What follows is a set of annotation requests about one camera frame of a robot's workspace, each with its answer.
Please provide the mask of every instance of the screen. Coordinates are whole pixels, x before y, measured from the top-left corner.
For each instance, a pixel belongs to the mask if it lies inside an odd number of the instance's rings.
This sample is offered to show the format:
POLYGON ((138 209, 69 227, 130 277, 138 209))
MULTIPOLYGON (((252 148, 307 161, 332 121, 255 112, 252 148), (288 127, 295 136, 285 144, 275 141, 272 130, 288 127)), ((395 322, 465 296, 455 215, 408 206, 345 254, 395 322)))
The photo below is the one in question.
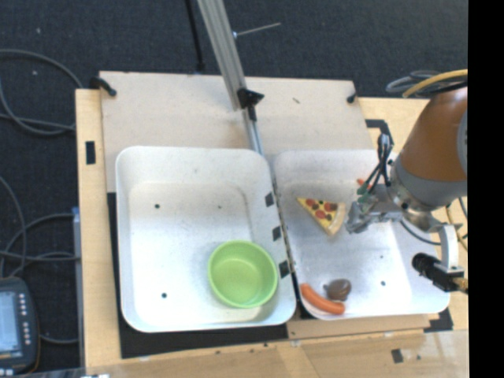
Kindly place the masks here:
POLYGON ((19 350, 16 324, 16 293, 0 291, 0 353, 19 350))

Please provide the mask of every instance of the toy pizza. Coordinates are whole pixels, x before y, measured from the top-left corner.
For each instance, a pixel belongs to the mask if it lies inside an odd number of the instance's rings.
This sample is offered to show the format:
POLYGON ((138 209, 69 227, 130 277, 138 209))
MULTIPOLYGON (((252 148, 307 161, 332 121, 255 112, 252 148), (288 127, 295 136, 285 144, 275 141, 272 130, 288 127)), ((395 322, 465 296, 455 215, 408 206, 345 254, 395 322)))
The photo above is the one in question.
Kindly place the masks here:
POLYGON ((333 203, 315 198, 297 198, 299 204, 328 235, 334 235, 345 219, 345 203, 333 203))

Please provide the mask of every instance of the black pole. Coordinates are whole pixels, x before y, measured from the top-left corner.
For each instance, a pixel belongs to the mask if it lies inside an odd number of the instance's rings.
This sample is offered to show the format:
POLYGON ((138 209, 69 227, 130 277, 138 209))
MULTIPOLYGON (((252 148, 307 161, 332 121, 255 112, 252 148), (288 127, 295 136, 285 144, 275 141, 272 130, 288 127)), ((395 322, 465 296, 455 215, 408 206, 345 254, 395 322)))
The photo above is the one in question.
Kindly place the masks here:
POLYGON ((196 28, 195 15, 192 11, 191 0, 184 1, 186 3, 187 15, 189 16, 189 23, 191 24, 192 39, 195 42, 196 56, 198 57, 196 69, 198 72, 202 72, 205 69, 205 63, 203 62, 202 48, 199 45, 198 29, 196 28))

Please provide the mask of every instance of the brown cylinder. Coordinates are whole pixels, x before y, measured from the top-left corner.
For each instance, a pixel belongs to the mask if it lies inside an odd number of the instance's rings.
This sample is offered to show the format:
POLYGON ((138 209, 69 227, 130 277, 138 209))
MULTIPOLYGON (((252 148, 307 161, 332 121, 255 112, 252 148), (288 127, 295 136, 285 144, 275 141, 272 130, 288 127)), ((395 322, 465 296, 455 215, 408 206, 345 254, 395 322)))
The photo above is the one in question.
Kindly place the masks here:
POLYGON ((437 94, 425 106, 400 153, 406 171, 427 180, 467 179, 457 147, 467 94, 467 87, 437 94))

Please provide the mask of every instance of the bowl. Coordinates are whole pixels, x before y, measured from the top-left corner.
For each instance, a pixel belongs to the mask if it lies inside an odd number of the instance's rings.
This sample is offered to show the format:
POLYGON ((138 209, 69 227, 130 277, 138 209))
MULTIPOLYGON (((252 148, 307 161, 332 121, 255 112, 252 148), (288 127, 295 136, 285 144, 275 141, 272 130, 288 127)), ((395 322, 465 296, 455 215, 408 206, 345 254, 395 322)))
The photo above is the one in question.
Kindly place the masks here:
POLYGON ((226 305, 254 308, 271 299, 278 285, 275 262, 261 246, 244 240, 222 243, 210 255, 208 278, 226 305))

